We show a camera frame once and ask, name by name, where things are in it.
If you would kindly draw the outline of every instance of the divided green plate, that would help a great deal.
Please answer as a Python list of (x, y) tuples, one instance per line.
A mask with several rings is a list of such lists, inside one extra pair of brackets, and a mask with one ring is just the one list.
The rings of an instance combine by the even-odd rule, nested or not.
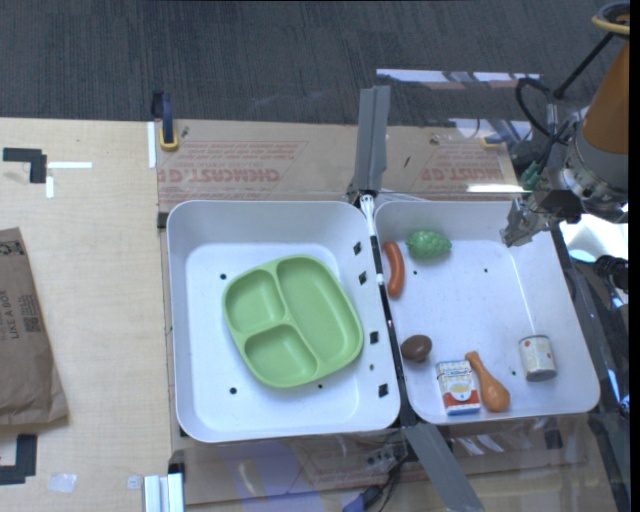
[(317, 380), (362, 350), (360, 320), (333, 272), (308, 255), (272, 260), (234, 278), (222, 307), (233, 340), (263, 383)]

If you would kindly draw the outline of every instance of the toy sausage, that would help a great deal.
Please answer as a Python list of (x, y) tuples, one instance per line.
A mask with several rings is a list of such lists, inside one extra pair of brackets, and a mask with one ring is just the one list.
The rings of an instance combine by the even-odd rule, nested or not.
[(404, 285), (404, 260), (402, 259), (402, 253), (400, 247), (395, 242), (385, 242), (382, 246), (384, 252), (389, 259), (389, 265), (391, 267), (391, 277), (387, 283), (387, 293), (389, 297), (397, 297), (402, 291)]

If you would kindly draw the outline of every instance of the green toy food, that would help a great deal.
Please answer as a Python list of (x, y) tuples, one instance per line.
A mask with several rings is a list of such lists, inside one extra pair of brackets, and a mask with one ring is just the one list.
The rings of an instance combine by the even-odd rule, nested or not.
[(406, 243), (409, 254), (417, 260), (434, 258), (451, 249), (451, 242), (435, 231), (415, 231)]

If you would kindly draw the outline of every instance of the qr code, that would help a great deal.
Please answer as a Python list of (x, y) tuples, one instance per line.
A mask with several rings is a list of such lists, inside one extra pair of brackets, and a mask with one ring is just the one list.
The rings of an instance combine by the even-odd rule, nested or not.
[(40, 319), (37, 316), (25, 316), (24, 329), (27, 332), (42, 332), (42, 326), (40, 325)]

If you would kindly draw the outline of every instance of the brown paper bag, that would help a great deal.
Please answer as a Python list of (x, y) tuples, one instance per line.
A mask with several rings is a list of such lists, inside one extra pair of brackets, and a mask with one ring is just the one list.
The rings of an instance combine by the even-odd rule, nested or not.
[(0, 425), (68, 414), (19, 228), (0, 231)]

